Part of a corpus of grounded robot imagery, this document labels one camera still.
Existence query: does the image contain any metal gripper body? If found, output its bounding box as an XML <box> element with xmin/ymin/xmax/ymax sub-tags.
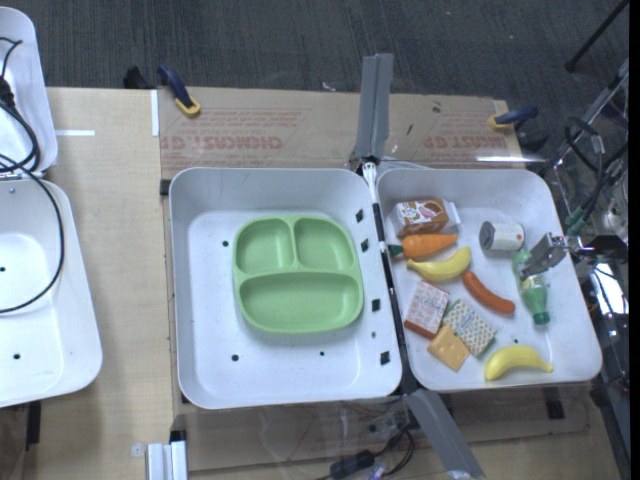
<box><xmin>564</xmin><ymin>234</ymin><xmax>629</xmax><ymax>270</ymax></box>

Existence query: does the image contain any white small can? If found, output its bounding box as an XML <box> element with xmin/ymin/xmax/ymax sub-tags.
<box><xmin>478</xmin><ymin>220</ymin><xmax>526</xmax><ymax>254</ymax></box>

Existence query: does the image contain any green plastic bottle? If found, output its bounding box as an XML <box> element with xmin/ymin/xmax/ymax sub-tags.
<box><xmin>510</xmin><ymin>249</ymin><xmax>552</xmax><ymax>326</ymax></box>

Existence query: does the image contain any orange sausage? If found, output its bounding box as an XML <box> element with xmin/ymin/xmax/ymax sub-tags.
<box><xmin>461</xmin><ymin>270</ymin><xmax>517</xmax><ymax>316</ymax></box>

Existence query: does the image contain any white plastic tray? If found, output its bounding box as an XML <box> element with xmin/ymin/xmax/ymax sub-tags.
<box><xmin>0</xmin><ymin>177</ymin><xmax>104</xmax><ymax>410</ymax></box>
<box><xmin>0</xmin><ymin>6</ymin><xmax>60</xmax><ymax>180</ymax></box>
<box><xmin>168</xmin><ymin>166</ymin><xmax>404</xmax><ymax>411</ymax></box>
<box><xmin>374</xmin><ymin>167</ymin><xmax>604</xmax><ymax>395</ymax></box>

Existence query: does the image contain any yellow banana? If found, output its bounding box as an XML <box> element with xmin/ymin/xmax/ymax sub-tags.
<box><xmin>405</xmin><ymin>246</ymin><xmax>474</xmax><ymax>284</ymax></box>
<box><xmin>482</xmin><ymin>344</ymin><xmax>556</xmax><ymax>383</ymax></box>

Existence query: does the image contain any green and orange patterned packet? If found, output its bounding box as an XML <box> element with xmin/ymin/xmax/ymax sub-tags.
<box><xmin>441</xmin><ymin>298</ymin><xmax>499</xmax><ymax>359</ymax></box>

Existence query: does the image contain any orange carrot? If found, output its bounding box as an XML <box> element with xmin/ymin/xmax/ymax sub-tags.
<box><xmin>387</xmin><ymin>233</ymin><xmax>460</xmax><ymax>262</ymax></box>

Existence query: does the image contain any orange and white carton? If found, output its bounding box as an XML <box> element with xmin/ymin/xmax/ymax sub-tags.
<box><xmin>395</xmin><ymin>197</ymin><xmax>462</xmax><ymax>240</ymax></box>

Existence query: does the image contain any orange and white packet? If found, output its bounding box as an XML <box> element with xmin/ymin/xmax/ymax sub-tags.
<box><xmin>403</xmin><ymin>280</ymin><xmax>451</xmax><ymax>341</ymax></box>

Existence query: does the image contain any yellow cheese slice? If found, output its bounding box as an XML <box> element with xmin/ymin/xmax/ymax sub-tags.
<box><xmin>425</xmin><ymin>323</ymin><xmax>472</xmax><ymax>374</ymax></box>

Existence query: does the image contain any green divided plate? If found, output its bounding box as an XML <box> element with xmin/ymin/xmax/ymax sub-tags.
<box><xmin>231</xmin><ymin>214</ymin><xmax>366</xmax><ymax>335</ymax></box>

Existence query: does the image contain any brown cardboard board red print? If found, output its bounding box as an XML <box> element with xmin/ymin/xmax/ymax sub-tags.
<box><xmin>157</xmin><ymin>86</ymin><xmax>592</xmax><ymax>472</ymax></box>

